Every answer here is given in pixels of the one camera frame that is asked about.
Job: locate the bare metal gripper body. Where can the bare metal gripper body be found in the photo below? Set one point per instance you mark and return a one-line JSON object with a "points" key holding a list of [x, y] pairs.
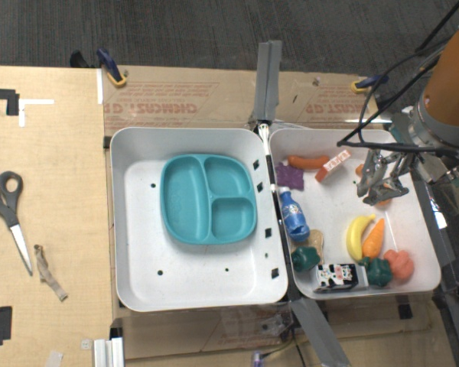
{"points": [[405, 140]]}

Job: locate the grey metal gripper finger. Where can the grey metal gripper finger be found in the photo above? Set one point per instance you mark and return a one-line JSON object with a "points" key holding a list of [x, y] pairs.
{"points": [[390, 192], [371, 170]]}

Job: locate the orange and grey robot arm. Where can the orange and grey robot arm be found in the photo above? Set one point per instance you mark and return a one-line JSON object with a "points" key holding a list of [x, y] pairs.
{"points": [[445, 75]]}

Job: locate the orange toy food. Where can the orange toy food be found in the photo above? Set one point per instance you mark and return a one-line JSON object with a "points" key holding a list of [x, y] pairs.
{"points": [[359, 169]]}

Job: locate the red and white packet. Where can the red and white packet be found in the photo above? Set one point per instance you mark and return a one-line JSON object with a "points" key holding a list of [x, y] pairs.
{"points": [[331, 166]]}

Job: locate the orange carrot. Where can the orange carrot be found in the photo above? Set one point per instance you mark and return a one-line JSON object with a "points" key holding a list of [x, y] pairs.
{"points": [[374, 241]]}

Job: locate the white plastic tray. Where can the white plastic tray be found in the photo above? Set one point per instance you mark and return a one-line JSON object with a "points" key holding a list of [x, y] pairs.
{"points": [[333, 205], [199, 277]]}

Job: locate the yellow banana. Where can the yellow banana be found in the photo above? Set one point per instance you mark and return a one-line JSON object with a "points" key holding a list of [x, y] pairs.
{"points": [[355, 239]]}

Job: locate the orange sausage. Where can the orange sausage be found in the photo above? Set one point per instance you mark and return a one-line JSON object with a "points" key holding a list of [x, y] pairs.
{"points": [[308, 162]]}

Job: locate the pink lumpy toy food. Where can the pink lumpy toy food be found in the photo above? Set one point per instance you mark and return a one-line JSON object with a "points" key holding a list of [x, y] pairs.
{"points": [[399, 265]]}

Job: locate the green broccoli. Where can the green broccoli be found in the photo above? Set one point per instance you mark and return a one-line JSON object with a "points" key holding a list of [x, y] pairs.
{"points": [[379, 273], [305, 259]]}

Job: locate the purple grapes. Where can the purple grapes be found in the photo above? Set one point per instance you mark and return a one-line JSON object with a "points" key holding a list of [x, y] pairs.
{"points": [[289, 176]]}

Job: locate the tan biscuit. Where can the tan biscuit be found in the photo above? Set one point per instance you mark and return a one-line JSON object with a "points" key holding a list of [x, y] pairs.
{"points": [[316, 239]]}

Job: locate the blue bottle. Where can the blue bottle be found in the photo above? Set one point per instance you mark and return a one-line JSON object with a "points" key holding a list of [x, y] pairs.
{"points": [[293, 216]]}

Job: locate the black and white cow carton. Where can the black and white cow carton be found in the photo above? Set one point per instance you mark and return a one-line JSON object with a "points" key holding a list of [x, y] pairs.
{"points": [[338, 277]]}

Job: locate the teal divided plate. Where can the teal divided plate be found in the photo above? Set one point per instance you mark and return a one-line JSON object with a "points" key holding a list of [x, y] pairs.
{"points": [[183, 201]]}

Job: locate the brown cardboard board red print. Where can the brown cardboard board red print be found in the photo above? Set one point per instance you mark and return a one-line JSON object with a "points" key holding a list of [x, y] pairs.
{"points": [[168, 101]]}

